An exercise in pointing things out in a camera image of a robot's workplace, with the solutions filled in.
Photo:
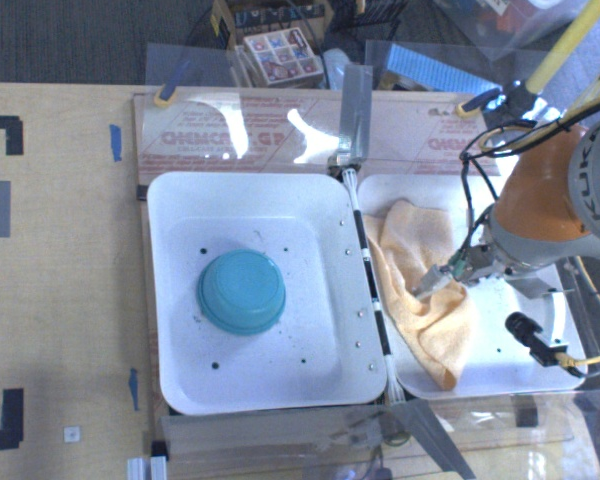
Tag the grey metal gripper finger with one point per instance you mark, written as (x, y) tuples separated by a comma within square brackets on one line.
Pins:
[(432, 280)]

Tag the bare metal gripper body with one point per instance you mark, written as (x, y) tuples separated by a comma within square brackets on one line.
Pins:
[(480, 263)]

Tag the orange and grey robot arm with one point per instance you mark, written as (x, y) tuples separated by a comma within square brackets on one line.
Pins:
[(540, 203)]

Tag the yellow cloth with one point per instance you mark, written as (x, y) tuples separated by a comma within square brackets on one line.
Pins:
[(420, 318)]

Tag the thin black and white rod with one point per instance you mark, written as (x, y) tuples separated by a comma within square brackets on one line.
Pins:
[(372, 288)]

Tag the white plastic tray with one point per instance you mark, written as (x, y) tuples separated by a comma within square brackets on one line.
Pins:
[(260, 203), (500, 373)]

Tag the teal bowl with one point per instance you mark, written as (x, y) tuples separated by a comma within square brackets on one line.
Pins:
[(241, 292)]

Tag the black cylinder on white bracket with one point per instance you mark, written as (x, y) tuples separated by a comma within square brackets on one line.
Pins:
[(525, 330)]

